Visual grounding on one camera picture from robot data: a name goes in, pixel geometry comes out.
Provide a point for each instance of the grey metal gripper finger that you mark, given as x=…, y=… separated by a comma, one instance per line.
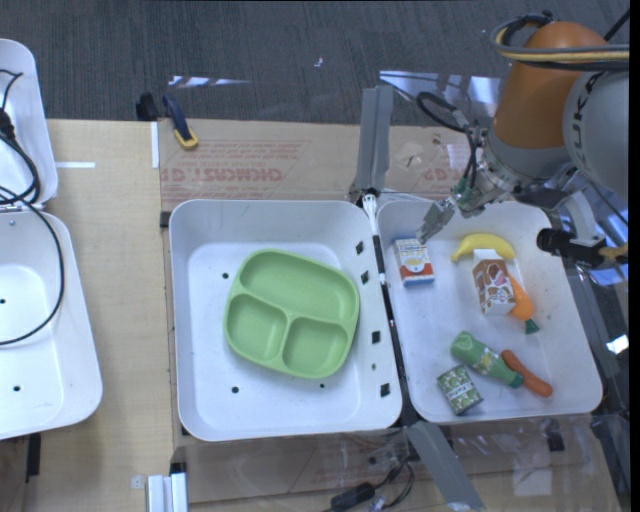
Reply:
x=434, y=220

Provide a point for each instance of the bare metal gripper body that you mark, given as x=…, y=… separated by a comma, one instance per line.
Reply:
x=487, y=192

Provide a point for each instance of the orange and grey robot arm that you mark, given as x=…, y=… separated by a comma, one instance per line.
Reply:
x=540, y=100

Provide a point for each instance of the red white blue carton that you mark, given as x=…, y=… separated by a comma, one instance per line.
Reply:
x=414, y=262

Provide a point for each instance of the yellow banana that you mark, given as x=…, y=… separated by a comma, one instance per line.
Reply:
x=482, y=242

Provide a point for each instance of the brown and white carton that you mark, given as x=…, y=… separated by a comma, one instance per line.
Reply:
x=492, y=287

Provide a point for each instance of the white plastic tray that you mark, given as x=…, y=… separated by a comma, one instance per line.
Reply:
x=210, y=390
x=445, y=320

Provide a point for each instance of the orange carrot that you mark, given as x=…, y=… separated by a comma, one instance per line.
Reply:
x=522, y=305

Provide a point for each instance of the green bottle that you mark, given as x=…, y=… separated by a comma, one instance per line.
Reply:
x=480, y=357

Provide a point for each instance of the green divided plate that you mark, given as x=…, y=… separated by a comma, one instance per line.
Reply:
x=295, y=310

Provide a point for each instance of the green can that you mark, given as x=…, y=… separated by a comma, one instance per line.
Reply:
x=459, y=390

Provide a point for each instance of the brown cardboard board red print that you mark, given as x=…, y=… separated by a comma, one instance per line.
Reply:
x=260, y=165

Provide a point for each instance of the orange sausage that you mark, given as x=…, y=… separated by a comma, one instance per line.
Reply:
x=530, y=376

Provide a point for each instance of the black cylinder on white bracket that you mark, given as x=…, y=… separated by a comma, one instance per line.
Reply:
x=562, y=243

